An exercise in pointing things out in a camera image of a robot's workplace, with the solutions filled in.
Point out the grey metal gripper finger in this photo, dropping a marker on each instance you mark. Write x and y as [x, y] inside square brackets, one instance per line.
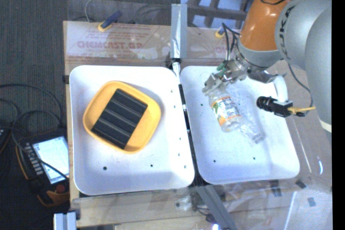
[208, 84]
[220, 84]

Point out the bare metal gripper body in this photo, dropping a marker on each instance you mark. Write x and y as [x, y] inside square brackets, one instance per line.
[233, 70]

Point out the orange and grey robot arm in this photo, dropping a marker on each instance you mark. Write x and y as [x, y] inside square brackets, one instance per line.
[302, 35]

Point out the clear bottle with orange label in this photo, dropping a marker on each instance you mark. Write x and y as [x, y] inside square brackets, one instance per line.
[226, 110]

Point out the clear crumpled plastic bottle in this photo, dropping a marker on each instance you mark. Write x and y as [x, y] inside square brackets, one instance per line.
[250, 126]

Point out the white plastic tray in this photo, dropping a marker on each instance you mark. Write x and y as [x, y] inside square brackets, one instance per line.
[161, 169]
[242, 164]

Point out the black ribbed block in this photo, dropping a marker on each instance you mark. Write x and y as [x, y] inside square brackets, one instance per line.
[120, 118]

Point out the brown cardboard board red print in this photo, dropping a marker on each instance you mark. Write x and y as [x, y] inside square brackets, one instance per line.
[118, 45]

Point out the yellow plate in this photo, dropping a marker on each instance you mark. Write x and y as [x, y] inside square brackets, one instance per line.
[94, 115]

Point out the black cylinder on white bracket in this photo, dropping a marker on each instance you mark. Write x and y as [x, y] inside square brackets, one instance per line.
[281, 107]

